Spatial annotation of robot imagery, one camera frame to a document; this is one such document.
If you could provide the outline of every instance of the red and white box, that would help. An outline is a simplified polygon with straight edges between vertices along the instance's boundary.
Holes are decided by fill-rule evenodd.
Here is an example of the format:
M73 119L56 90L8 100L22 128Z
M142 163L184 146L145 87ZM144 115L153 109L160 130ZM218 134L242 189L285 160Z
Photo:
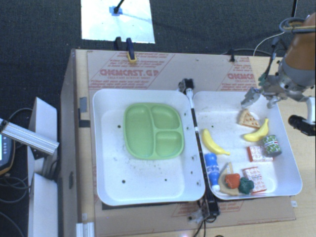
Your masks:
M258 167L245 168L242 170L243 175L249 180L253 181L254 188L252 189L252 194L258 192L264 192L267 190L267 187L262 179L262 175L258 169Z
M262 162L273 161L273 157L267 157L264 155L264 146L251 146L247 148L250 161Z

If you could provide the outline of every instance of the banana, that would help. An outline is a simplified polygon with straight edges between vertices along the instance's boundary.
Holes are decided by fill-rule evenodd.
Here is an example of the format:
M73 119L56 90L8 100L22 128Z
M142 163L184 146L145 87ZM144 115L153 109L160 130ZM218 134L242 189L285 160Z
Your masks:
M243 138L246 141L250 141L250 142L262 140L263 137L265 137L269 132L268 121L269 121L269 119L266 118L263 125L257 131L255 131L253 133L247 133L243 136Z
M230 155L230 152L225 151L223 148L218 146L212 139L211 134L208 129L204 129L202 132L202 141L204 145L209 149L212 153L216 155Z

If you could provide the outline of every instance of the dark floor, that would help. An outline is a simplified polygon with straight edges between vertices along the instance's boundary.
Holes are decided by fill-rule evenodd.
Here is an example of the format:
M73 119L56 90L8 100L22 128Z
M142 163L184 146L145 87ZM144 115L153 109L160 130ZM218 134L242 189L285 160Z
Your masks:
M316 0L298 0L296 16L316 9ZM221 54L230 48L255 48L279 33L291 16L293 0L150 0L156 44L135 44L137 51ZM113 49L108 41L81 39L80 0L0 0L0 118L32 107L35 97L60 109L60 91L71 48ZM291 35L283 35L289 44ZM271 42L260 46L271 51ZM252 52L238 54L251 55ZM28 113L15 123L28 125ZM26 149L17 152L11 175L26 177ZM0 188L0 198L19 196ZM0 202L0 212L27 235L28 199ZM18 236L0 215L0 236Z

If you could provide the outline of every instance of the green soda can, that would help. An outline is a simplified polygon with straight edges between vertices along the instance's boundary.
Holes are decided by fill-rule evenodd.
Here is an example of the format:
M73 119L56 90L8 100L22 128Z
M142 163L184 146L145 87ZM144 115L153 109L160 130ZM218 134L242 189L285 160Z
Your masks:
M262 139L266 149L266 156L276 157L282 153L275 135L269 135Z

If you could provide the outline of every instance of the blue bottle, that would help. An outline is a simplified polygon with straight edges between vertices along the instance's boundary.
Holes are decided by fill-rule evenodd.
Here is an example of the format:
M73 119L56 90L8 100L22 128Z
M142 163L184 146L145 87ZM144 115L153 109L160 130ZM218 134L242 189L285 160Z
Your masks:
M211 183L212 190L219 191L220 186L218 185L219 178L219 167L217 164L217 157L214 153L208 153L204 155L206 171L208 179Z

